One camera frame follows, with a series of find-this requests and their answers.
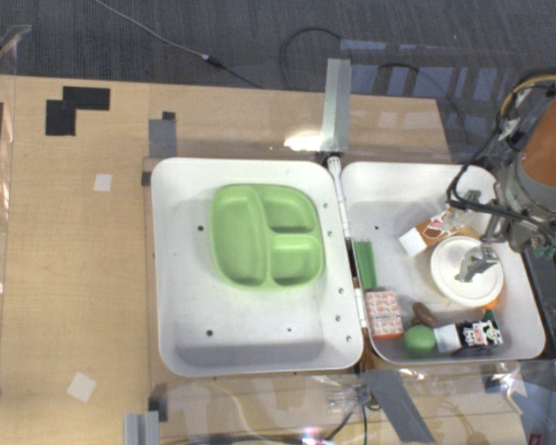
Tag white plastic tray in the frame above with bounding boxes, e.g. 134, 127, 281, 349
340, 160, 548, 367
150, 157, 365, 378

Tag green rectangular block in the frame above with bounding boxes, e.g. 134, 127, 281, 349
353, 240, 378, 292

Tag orange patterned carton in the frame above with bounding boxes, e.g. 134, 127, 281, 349
363, 288, 406, 341

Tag green divided plate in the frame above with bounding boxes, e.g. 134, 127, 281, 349
208, 183, 326, 292

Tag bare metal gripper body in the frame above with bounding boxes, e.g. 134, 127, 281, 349
483, 197, 556, 254

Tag brown toy sausage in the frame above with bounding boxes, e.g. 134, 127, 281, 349
411, 301, 438, 329

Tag white and brown carton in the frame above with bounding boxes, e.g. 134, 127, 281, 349
398, 206, 470, 259

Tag black and white cow carton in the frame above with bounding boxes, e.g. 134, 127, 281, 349
432, 318, 505, 357

